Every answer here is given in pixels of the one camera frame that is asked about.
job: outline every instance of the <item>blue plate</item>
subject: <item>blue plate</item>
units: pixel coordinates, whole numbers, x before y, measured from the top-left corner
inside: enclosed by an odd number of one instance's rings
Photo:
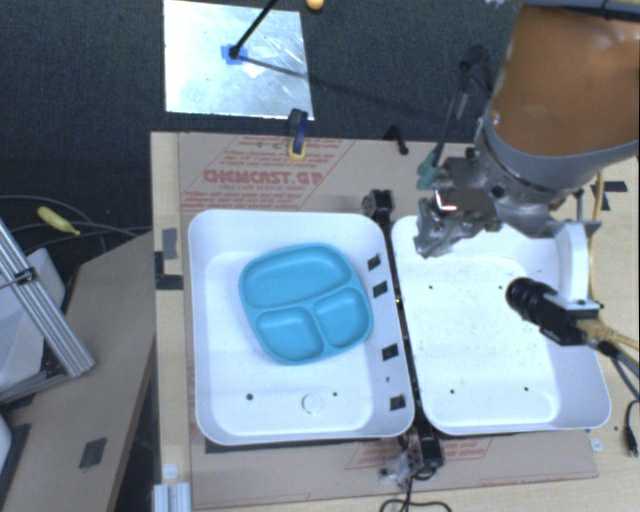
[[[240,298],[262,348],[284,364],[319,361],[369,336],[369,299],[334,247],[287,247],[249,262]]]

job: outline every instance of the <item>teal connector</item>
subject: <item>teal connector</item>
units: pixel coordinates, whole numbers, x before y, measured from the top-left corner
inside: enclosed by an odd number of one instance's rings
[[[438,168],[433,165],[436,158],[435,151],[427,155],[424,162],[418,166],[418,190],[428,190],[433,186],[433,180],[436,178]]]

